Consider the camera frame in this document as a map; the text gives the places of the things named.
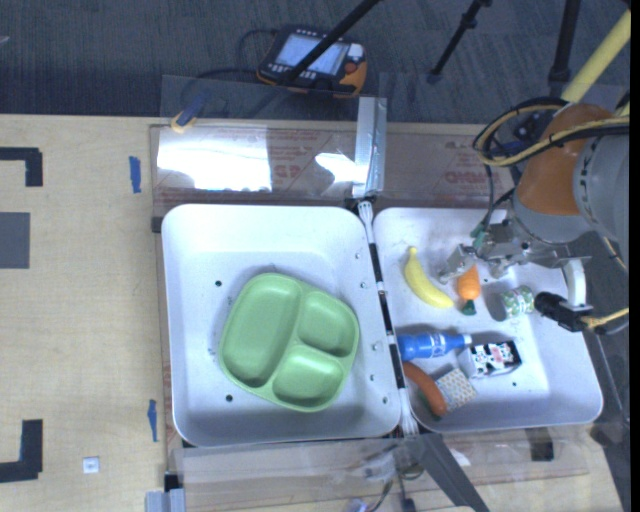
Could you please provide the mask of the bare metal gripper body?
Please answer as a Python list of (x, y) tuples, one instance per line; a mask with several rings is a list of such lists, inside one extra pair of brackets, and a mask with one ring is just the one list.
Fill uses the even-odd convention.
[(486, 262), (507, 257), (515, 265), (535, 264), (548, 269), (561, 268), (571, 260), (582, 264), (591, 260), (589, 255), (575, 254), (567, 243), (534, 236), (517, 222), (490, 224), (474, 238), (474, 248), (477, 257)]

